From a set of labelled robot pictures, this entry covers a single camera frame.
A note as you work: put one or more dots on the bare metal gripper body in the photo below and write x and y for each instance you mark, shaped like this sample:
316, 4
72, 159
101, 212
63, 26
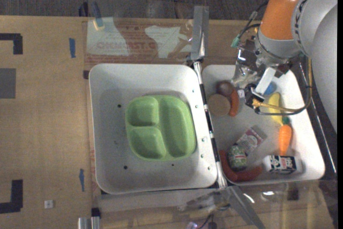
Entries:
253, 57

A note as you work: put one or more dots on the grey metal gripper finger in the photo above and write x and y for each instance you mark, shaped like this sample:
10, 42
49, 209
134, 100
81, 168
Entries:
238, 76
250, 78

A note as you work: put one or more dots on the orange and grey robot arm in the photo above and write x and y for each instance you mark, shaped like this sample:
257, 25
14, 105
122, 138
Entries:
281, 16

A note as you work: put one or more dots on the brown round toy kiwi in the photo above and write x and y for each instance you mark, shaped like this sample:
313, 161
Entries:
224, 88

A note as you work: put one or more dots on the blue round toy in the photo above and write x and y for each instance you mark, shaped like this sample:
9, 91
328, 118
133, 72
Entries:
271, 88

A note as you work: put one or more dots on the red sausage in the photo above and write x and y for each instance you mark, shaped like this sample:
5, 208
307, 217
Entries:
249, 173
234, 104
226, 167

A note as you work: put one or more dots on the yellow banana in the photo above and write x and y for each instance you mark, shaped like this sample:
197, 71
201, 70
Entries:
275, 101

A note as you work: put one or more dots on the tan round biscuit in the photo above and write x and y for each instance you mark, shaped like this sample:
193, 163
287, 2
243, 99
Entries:
218, 105

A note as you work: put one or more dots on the pink and white carton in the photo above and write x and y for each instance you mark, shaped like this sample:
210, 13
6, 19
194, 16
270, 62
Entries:
252, 139

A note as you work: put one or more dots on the white plastic tray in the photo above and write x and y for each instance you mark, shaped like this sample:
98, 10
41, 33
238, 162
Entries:
112, 142
302, 115

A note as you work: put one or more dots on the orange carrot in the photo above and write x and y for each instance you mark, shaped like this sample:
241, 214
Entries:
285, 138

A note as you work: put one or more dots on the green divided plate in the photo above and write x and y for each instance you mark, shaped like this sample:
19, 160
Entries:
171, 126

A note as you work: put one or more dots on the black and white milk carton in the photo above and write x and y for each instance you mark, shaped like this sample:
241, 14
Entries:
282, 164

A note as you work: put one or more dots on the brown cardboard board, red print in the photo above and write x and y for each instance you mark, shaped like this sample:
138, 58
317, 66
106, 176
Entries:
139, 43

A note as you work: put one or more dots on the small white square piece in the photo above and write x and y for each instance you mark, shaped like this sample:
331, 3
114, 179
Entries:
48, 204

